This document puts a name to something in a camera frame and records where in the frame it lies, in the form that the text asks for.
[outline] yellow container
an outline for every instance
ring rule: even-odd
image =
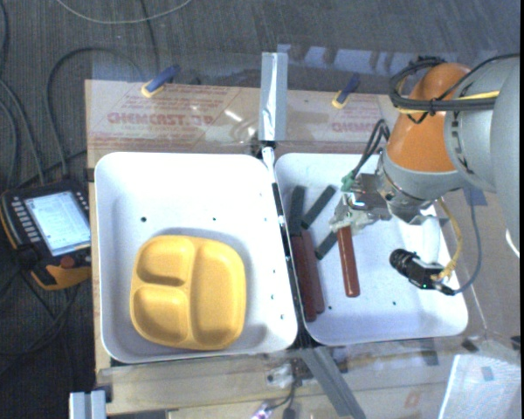
[[[245,266],[229,245],[166,235],[139,249],[130,317],[145,339],[168,347],[223,349],[242,333],[245,309]]]

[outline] dark brown bar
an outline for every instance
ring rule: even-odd
[[[308,230],[303,230],[300,234],[305,245],[305,257],[307,258],[308,276],[311,280],[311,288],[313,291],[314,310],[316,313],[323,313],[324,295],[322,294],[321,277],[318,273],[316,255],[314,254],[313,238]]]
[[[316,309],[314,308],[313,288],[308,273],[307,257],[302,236],[291,237],[291,246],[293,248],[293,261],[297,279],[299,280],[300,300],[305,313],[305,321],[315,321]]]
[[[359,277],[357,276],[357,264],[355,263],[355,252],[351,238],[351,228],[340,228],[337,233],[338,247],[340,249],[341,273],[346,296],[358,297],[361,294]]]

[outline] blue clamp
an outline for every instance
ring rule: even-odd
[[[155,78],[141,86],[141,94],[146,98],[151,98],[158,94],[165,87],[165,84],[173,80],[180,71],[181,67],[179,65],[172,65],[165,68],[165,70],[159,73]]]
[[[348,96],[350,93],[354,92],[355,89],[359,86],[361,80],[359,79],[359,73],[353,73],[353,76],[349,80],[348,84],[344,87],[343,90],[340,90],[332,100],[332,106],[335,108],[344,108],[348,104]]]

